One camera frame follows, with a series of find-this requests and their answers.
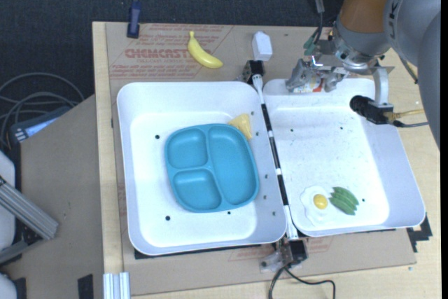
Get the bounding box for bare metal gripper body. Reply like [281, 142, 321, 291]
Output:
[307, 39, 378, 77]

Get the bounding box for white and orange can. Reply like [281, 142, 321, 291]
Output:
[292, 75, 327, 95]

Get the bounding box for white carton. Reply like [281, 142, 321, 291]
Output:
[251, 30, 274, 62]

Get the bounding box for yellow cheese wedge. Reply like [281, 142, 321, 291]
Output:
[227, 112, 253, 141]

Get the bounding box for white plastic tray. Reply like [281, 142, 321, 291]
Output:
[116, 81, 288, 256]
[262, 77, 426, 238]

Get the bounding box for thin black and white rod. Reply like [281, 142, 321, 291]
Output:
[252, 74, 299, 240]

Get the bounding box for yellow banana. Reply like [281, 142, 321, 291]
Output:
[187, 30, 224, 69]

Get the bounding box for blue divided plate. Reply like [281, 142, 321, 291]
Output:
[164, 123, 260, 214]

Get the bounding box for green pea pods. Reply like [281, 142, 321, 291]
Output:
[328, 186, 361, 216]

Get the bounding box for white and yellow fried egg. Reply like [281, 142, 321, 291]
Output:
[300, 183, 332, 227]

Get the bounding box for brown cardboard board red print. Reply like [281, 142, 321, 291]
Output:
[104, 22, 418, 295]

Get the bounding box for black block with thin wires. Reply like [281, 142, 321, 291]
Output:
[244, 60, 266, 83]
[279, 237, 309, 264]

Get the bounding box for black cylinder on white bracket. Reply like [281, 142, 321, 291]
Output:
[349, 66, 396, 125]

